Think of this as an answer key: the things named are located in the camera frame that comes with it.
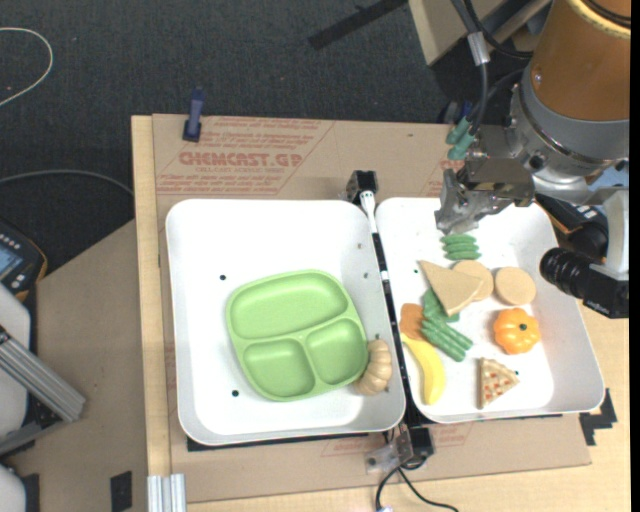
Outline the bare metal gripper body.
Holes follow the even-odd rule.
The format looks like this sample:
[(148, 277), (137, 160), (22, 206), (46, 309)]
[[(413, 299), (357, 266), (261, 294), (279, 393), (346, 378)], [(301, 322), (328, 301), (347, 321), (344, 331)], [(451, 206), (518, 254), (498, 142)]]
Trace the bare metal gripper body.
[(536, 194), (601, 205), (618, 189), (589, 185), (629, 156), (629, 117), (597, 119), (551, 109), (533, 91), (516, 91), (511, 125), (484, 125), (467, 150), (461, 186), (518, 206)]

